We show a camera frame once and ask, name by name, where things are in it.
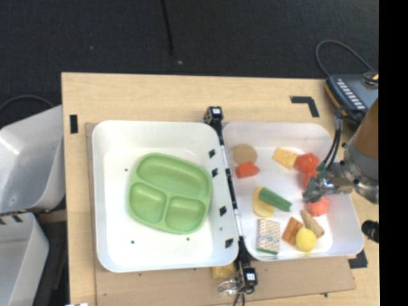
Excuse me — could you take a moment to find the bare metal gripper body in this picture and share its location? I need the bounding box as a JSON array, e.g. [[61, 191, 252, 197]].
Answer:
[[330, 161, 379, 204]]

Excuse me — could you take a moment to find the red toy strawberry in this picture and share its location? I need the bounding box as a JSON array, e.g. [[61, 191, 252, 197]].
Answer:
[[307, 197, 330, 217]]

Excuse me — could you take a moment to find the red toy food piece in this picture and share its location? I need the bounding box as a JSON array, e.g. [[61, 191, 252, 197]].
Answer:
[[302, 171, 319, 191]]

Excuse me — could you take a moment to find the tan toy bread stick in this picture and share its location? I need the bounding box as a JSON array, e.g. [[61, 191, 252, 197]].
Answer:
[[300, 209, 326, 239]]

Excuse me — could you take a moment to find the green toy vegetable stick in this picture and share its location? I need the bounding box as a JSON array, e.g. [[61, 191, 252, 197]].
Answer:
[[258, 187, 293, 212]]

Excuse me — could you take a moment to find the orange ridged toy food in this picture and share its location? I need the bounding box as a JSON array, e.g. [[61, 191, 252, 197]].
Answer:
[[281, 216, 304, 246]]

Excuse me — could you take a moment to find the yellow cheese wedge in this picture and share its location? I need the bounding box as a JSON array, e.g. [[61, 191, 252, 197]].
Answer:
[[272, 147, 299, 171]]

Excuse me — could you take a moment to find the yellow lemon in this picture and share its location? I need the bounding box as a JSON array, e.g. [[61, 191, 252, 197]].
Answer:
[[295, 227, 317, 252]]

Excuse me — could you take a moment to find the yellow flat slice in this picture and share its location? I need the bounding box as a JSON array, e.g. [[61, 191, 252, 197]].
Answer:
[[252, 186, 275, 219]]

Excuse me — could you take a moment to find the patterned small carton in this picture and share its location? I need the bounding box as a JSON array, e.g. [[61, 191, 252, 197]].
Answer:
[[256, 219, 282, 256]]

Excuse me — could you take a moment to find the white plastic tray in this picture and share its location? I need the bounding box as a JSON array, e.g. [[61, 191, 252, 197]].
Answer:
[[221, 121, 365, 262], [91, 120, 240, 273]]

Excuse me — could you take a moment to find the orange-red wedge toy food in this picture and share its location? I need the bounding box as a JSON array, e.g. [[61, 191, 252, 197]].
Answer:
[[235, 161, 261, 180]]

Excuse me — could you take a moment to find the brown round biscuit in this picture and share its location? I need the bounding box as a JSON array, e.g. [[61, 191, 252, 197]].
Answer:
[[233, 143, 258, 166]]

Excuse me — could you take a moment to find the thin black and white rod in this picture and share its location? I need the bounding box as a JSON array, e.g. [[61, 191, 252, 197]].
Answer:
[[212, 119, 253, 271]]

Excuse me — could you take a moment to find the clear plastic packet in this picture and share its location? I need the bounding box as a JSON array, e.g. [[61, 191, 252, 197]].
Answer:
[[217, 277, 244, 296]]

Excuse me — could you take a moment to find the green divided plate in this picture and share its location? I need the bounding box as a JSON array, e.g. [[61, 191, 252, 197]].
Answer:
[[127, 152, 214, 235]]

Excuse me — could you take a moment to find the black block with wires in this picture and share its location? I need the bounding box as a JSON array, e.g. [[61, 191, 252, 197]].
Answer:
[[203, 105, 225, 124], [240, 266, 259, 288]]

